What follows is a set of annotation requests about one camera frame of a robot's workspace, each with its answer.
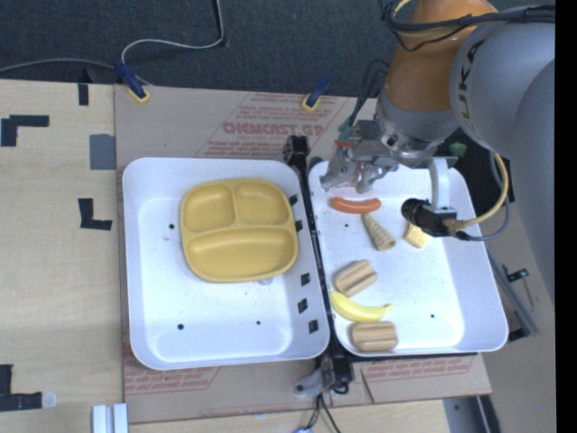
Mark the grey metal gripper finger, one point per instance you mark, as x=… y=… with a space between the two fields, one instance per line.
x=334 y=173
x=369 y=178

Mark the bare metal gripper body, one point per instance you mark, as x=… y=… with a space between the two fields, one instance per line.
x=376 y=149

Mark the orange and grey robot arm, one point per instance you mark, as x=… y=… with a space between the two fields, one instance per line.
x=500 y=84

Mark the orange sausage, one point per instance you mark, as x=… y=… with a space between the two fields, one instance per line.
x=355 y=204

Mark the beige ice cream cone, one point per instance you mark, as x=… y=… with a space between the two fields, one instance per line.
x=378 y=235

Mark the thin black rod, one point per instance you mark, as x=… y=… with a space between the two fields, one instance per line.
x=315 y=242

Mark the pale yellow ridged piece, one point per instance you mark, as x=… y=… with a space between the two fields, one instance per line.
x=415 y=238

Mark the beige ridged bread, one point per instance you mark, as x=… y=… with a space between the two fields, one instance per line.
x=356 y=278
x=374 y=335

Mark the yellow divided plate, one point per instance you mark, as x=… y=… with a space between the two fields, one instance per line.
x=239 y=242

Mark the white plastic tray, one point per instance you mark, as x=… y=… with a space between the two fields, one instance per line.
x=216 y=318
x=419 y=287

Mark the yellow banana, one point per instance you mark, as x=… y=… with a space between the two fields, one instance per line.
x=356 y=311

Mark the brown cardboard board red print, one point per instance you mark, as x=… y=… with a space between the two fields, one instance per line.
x=180 y=124

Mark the black cylinder on white bracket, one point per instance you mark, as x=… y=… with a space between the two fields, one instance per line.
x=426 y=214

